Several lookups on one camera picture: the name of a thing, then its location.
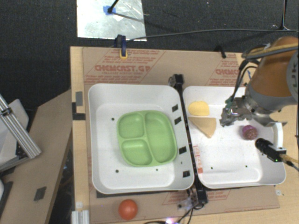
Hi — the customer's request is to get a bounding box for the thin black and white rod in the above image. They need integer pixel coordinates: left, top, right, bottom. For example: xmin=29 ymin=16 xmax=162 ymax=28
xmin=175 ymin=84 xmax=203 ymax=191

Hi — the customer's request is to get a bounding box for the tan toy pizza slice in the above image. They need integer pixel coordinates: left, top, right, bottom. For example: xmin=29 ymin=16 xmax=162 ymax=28
xmin=188 ymin=116 xmax=217 ymax=139

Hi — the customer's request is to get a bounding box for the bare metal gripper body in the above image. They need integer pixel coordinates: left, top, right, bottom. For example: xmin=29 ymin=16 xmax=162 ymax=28
xmin=230 ymin=97 xmax=273 ymax=126

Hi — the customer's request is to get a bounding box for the black cylinder on white bracket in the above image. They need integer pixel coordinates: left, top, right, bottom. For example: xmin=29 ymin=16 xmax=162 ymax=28
xmin=255 ymin=122 xmax=287 ymax=163

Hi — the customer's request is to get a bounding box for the yellow toy biscuit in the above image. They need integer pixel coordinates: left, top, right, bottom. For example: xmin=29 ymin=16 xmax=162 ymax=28
xmin=188 ymin=101 xmax=210 ymax=117

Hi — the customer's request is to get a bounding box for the purple toy doughnut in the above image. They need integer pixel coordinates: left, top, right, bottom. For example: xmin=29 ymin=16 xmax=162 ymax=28
xmin=242 ymin=125 xmax=258 ymax=140

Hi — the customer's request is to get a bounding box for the white plastic tray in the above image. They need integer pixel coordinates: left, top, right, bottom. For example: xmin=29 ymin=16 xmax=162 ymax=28
xmin=182 ymin=85 xmax=287 ymax=189
xmin=88 ymin=83 xmax=195 ymax=195

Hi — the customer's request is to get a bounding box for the orange ball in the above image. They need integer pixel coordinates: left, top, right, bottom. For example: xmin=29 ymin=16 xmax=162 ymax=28
xmin=118 ymin=199 xmax=138 ymax=220

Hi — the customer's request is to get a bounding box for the brown cardboard board red print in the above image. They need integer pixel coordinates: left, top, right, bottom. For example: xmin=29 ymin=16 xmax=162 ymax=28
xmin=82 ymin=47 xmax=280 ymax=224

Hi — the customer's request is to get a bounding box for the green divided plate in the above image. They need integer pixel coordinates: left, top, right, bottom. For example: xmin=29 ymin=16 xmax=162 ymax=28
xmin=116 ymin=110 xmax=178 ymax=167

